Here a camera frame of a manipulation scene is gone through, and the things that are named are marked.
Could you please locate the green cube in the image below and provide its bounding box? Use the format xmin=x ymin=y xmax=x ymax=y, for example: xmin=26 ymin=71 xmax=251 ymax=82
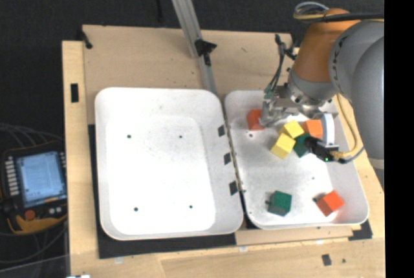
xmin=292 ymin=134 xmax=313 ymax=158
xmin=266 ymin=190 xmax=293 ymax=217

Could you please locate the yellow cube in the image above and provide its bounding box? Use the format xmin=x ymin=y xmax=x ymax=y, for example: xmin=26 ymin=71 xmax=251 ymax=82
xmin=278 ymin=120 xmax=305 ymax=140
xmin=270 ymin=133 xmax=297 ymax=160

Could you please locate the thin black and white rod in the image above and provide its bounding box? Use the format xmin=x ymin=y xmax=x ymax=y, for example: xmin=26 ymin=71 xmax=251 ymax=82
xmin=224 ymin=118 xmax=246 ymax=197

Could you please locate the orange cube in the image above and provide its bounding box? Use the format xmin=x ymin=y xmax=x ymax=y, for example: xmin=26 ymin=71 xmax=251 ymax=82
xmin=300 ymin=119 xmax=325 ymax=140
xmin=246 ymin=109 xmax=265 ymax=131
xmin=314 ymin=189 xmax=345 ymax=217

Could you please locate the white plastic tray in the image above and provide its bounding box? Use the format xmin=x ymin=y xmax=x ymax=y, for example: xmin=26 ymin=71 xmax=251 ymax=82
xmin=94 ymin=86 xmax=245 ymax=241
xmin=223 ymin=89 xmax=370 ymax=231

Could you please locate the brown cardboard board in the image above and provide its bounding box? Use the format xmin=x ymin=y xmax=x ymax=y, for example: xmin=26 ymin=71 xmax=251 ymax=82
xmin=82 ymin=24 xmax=376 ymax=247

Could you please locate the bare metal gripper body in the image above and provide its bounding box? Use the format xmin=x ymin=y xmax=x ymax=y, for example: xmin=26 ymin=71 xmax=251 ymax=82
xmin=265 ymin=86 xmax=339 ymax=120

